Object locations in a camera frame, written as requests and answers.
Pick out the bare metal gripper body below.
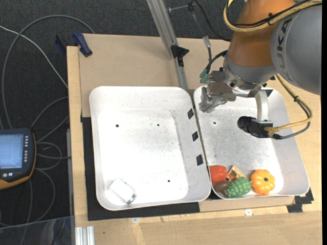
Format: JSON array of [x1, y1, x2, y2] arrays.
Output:
[[206, 69, 267, 102]]

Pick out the white plastic tray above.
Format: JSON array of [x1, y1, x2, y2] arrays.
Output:
[[193, 85, 311, 201], [88, 85, 212, 211]]

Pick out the red toy pepper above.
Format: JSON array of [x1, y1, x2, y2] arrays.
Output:
[[209, 165, 228, 185]]

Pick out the toy pizza slice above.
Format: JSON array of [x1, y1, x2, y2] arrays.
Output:
[[226, 165, 247, 182]]

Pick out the brown toy sausage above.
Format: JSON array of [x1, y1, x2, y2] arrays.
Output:
[[214, 180, 232, 197]]

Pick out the brown cardboard board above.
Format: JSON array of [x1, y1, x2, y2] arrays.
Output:
[[78, 33, 322, 213]]

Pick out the green toy grapes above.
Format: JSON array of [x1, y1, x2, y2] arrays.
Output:
[[226, 177, 252, 198]]

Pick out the orange toy pumpkin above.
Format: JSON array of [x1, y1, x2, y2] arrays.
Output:
[[250, 169, 276, 195]]

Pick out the white rounded box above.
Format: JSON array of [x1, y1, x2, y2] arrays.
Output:
[[108, 178, 136, 205]]

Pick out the black cylinder on white bracket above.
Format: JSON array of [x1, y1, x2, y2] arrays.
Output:
[[237, 88, 274, 139]]

